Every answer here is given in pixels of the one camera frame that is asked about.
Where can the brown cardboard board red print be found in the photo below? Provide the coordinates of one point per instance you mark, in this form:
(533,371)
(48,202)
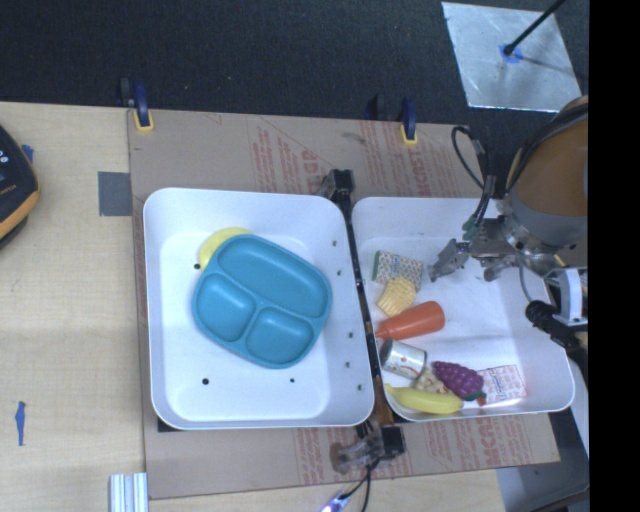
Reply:
(210,150)

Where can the white packet with orange print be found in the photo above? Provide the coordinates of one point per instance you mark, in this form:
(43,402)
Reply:
(397,266)

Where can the yellow biscuit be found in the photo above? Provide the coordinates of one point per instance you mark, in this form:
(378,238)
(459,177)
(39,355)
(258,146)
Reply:
(396,297)

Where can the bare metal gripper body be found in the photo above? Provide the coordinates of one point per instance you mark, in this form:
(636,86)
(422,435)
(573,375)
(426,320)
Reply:
(497,240)

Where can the small white and orange can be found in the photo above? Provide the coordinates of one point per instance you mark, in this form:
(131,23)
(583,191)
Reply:
(404,359)

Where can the purple grapes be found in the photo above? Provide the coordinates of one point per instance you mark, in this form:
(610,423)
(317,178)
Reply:
(457,379)

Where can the blue divided plate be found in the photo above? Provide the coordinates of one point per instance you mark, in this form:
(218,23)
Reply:
(260,300)

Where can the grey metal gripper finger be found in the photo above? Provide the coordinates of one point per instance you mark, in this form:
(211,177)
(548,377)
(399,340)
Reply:
(450,259)
(497,269)

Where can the thin black and white rod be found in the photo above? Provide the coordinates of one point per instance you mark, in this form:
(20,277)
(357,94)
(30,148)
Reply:
(361,285)

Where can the white plastic tray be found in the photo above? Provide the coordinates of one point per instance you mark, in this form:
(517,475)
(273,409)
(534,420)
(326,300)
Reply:
(490,325)
(250,395)

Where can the pizza slice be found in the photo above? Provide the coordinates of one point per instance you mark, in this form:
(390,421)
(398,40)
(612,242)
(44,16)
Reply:
(429,382)

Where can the yellow bowl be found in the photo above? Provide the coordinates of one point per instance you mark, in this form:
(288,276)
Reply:
(217,242)

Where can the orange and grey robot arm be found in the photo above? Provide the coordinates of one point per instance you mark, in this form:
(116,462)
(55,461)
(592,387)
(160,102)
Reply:
(550,170)

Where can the white and orange carton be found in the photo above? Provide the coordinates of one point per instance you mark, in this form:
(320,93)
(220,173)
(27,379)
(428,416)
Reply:
(505,384)

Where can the yellow banana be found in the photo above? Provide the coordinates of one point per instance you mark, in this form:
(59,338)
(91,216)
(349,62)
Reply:
(425,401)

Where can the orange bottle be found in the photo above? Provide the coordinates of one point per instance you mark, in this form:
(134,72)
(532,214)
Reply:
(417,320)

